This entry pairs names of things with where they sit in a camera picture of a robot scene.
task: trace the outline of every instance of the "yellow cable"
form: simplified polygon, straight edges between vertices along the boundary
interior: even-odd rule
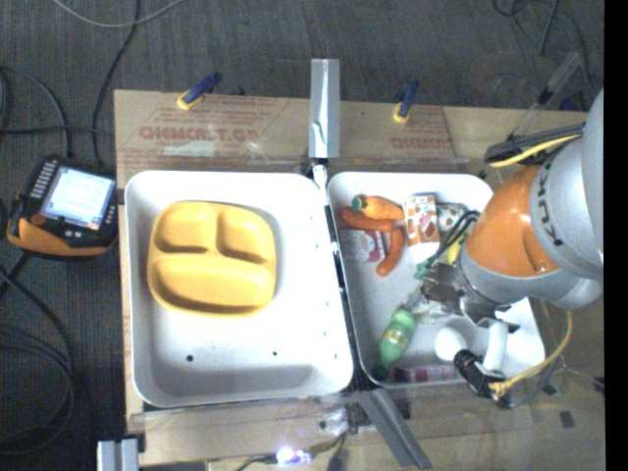
[[[569,343],[571,339],[571,333],[573,331],[573,315],[571,311],[567,311],[567,332],[565,333],[565,337],[560,343],[560,345],[556,348],[553,354],[547,358],[545,361],[535,365],[523,372],[511,377],[510,379],[506,379],[501,382],[492,382],[489,384],[489,388],[494,392],[494,398],[500,398],[506,394],[506,392],[517,382],[521,382],[523,379],[530,377],[536,373],[539,373],[545,367],[549,366],[551,363],[555,361],[555,359],[562,354],[565,350],[565,347]]]
[[[516,164],[517,162],[522,161],[523,159],[530,157],[531,155],[534,155],[535,153],[539,153],[540,151],[545,150],[546,148],[550,148],[551,146],[564,143],[565,141],[569,141],[570,139],[580,137],[580,135],[581,134],[571,134],[570,136],[564,136],[558,139],[553,139],[551,141],[546,141],[545,143],[540,143],[536,146],[533,146],[532,148],[528,148],[525,152],[521,152],[520,154],[517,154],[508,159],[504,159],[502,161],[497,161],[497,162],[492,162],[491,166],[494,168],[502,168],[505,166],[510,166],[511,164]]]

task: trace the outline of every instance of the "white tray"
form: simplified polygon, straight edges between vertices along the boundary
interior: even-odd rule
[[[491,188],[482,180],[456,174],[345,172],[332,177],[328,187],[335,217],[343,206],[350,205],[351,199],[357,194],[381,195],[400,204],[413,193],[434,193],[437,202],[461,203],[469,210],[478,211],[485,208],[493,195]],[[416,263],[406,249],[398,265],[385,278],[376,274],[376,263],[343,260],[342,265],[361,366],[370,375],[378,361],[380,337],[391,315],[417,288],[418,282],[414,279]],[[506,376],[520,373],[545,359],[543,341],[527,298],[514,304],[499,317],[520,325],[520,329],[507,339],[501,367]],[[451,316],[432,325],[419,324],[412,341],[395,366],[414,367],[438,363],[434,342],[438,330],[445,325],[458,330],[474,353],[486,353],[488,330],[474,326],[467,318]],[[398,383],[390,380],[379,384],[398,386]]]
[[[269,222],[278,254],[275,295],[259,313],[211,318],[152,297],[146,257],[168,205],[208,200],[249,207]],[[158,407],[307,397],[341,391],[352,375],[330,234],[316,185],[300,175],[148,171],[126,189],[132,374]]]
[[[347,172],[332,177],[328,188],[335,216],[356,194],[401,202],[428,192],[439,202],[480,211],[492,195],[481,180],[451,174]],[[168,310],[153,299],[146,281],[150,232],[160,211],[182,200],[249,207],[269,222],[278,249],[278,281],[273,300],[260,313],[212,319]],[[325,395],[346,387],[353,363],[323,199],[313,182],[286,173],[149,171],[130,180],[126,211],[132,374],[146,402],[178,407]],[[416,288],[415,264],[406,251],[385,278],[375,274],[374,263],[344,260],[342,265],[361,367],[370,374],[393,311]],[[545,349],[527,299],[502,317],[520,326],[508,336],[502,364],[511,376],[542,361]],[[488,330],[451,316],[419,325],[398,366],[437,362],[434,341],[444,325],[459,330],[476,354],[486,352]]]

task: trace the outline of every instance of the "light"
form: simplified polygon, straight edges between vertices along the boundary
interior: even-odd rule
[[[303,450],[294,450],[289,446],[282,446],[277,450],[277,463],[280,466],[292,464],[309,464],[312,462],[312,454]]]

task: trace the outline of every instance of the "gray carpet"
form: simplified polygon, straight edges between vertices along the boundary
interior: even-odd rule
[[[135,15],[135,0],[61,1],[97,22]],[[172,1],[141,0],[140,15]],[[97,136],[97,153],[84,131],[70,131],[71,150],[112,169],[114,88],[181,92],[219,70],[219,93],[305,98],[312,58],[340,60],[343,100],[390,102],[403,82],[418,78],[418,103],[527,108],[575,52],[583,74],[565,90],[563,108],[587,110],[603,85],[604,0],[559,0],[540,54],[551,1],[189,0],[138,25],[108,78],[130,26],[87,24],[52,0],[0,0],[0,127],[89,128],[95,119],[109,133]],[[61,115],[27,76],[51,90]],[[5,213],[35,162],[65,145],[60,131],[0,132]],[[21,253],[0,242],[0,266],[9,271]],[[67,333],[77,403],[51,445],[0,457],[0,468],[94,469],[94,442],[125,433],[118,247],[74,263],[29,257],[12,281],[45,303]],[[0,284],[0,321],[62,347],[39,307]],[[59,371],[13,349],[0,350],[0,371],[1,441],[45,425],[63,401]]]

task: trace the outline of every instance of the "metal bar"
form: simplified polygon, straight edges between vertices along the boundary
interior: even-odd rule
[[[139,471],[137,439],[98,442],[96,461],[98,471]]]
[[[414,465],[419,469],[432,469],[432,462],[408,429],[388,391],[376,389],[355,392],[352,397],[364,408],[369,419],[391,449],[399,466]]]
[[[340,157],[340,61],[337,59],[312,60],[309,156]]]

